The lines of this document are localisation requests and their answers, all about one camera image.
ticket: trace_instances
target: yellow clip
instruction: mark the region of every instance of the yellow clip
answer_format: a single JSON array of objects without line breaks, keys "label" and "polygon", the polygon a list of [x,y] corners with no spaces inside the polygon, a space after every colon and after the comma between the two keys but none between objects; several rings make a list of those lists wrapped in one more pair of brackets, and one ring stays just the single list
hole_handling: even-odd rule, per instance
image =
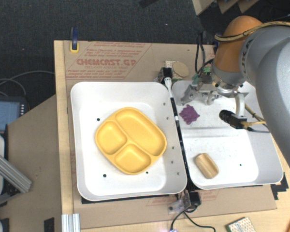
[{"label": "yellow clip", "polygon": [[78,51],[79,51],[79,44],[77,43],[76,50],[73,50],[72,49],[72,42],[71,42],[70,43],[70,52],[76,54],[76,53],[78,53]]}]

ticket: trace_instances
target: black floor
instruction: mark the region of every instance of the black floor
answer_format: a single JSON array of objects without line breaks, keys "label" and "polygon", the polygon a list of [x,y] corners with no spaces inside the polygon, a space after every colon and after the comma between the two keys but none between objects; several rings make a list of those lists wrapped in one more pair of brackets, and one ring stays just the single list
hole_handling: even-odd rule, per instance
[{"label": "black floor", "polygon": [[[43,70],[54,71],[53,40],[70,38],[78,27],[80,40],[194,44],[198,31],[211,41],[228,23],[242,15],[238,6],[225,14],[211,6],[200,16],[192,0],[0,0],[0,78]],[[265,22],[290,13],[290,0],[260,0],[245,15]],[[31,107],[55,93],[53,75],[19,77]],[[21,96],[13,83],[0,87]]]}]

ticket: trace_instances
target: white tray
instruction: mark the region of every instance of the white tray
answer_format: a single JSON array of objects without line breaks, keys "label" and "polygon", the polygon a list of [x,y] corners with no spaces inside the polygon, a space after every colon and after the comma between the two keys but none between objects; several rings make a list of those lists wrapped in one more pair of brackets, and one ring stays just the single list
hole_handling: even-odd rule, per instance
[{"label": "white tray", "polygon": [[[180,193],[187,184],[184,161],[165,86],[154,82],[80,82],[71,90],[77,187],[90,201]],[[97,148],[95,132],[115,111],[134,107],[165,134],[167,148],[146,172],[128,175]]]},{"label": "white tray", "polygon": [[[191,81],[178,81],[172,91],[180,113],[187,104],[193,106],[200,117],[187,125],[179,117],[187,164],[192,182],[201,189],[218,189],[240,186],[252,186],[277,183],[283,176],[283,170],[269,133],[236,130],[219,118],[223,109],[235,113],[235,99],[221,97],[212,105],[206,105],[201,94],[184,106],[180,98],[184,96]],[[245,102],[261,115],[255,89],[245,83],[241,92],[248,92]],[[248,121],[253,121],[249,113]],[[262,125],[254,126],[265,131]],[[195,158],[207,153],[219,168],[219,174],[213,179],[206,179],[195,163]]]}]

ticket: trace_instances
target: wooden table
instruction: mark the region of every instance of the wooden table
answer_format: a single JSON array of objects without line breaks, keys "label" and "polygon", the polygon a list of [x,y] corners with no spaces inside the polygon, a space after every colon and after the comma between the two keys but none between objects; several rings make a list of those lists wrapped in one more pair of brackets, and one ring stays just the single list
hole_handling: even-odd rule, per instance
[{"label": "wooden table", "polygon": [[[73,189],[70,160],[70,143],[67,116],[67,91],[65,79],[65,59],[63,41],[55,41],[55,71],[56,71],[56,95],[58,112],[58,141],[60,160],[60,182],[61,182],[61,204],[63,214],[73,214]],[[290,170],[281,152],[278,150],[283,169],[289,184],[286,192],[278,194],[277,209],[261,212],[250,212],[230,214],[215,217],[195,218],[194,221],[201,225],[210,225],[216,228],[217,232],[226,231],[225,225],[230,224],[243,217],[249,217],[258,232],[284,232],[290,226]],[[113,226],[95,229],[86,229],[86,232],[168,232],[172,221],[150,222],[133,225]],[[209,229],[196,228],[187,219],[178,219],[174,225],[180,232],[210,231]]]}]

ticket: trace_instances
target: purple object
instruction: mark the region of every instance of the purple object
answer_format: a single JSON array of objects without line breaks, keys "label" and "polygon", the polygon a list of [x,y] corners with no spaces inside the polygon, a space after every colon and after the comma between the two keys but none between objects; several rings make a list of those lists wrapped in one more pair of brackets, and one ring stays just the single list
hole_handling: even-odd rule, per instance
[{"label": "purple object", "polygon": [[190,105],[187,105],[179,114],[187,125],[190,125],[193,121],[196,121],[200,115]]}]

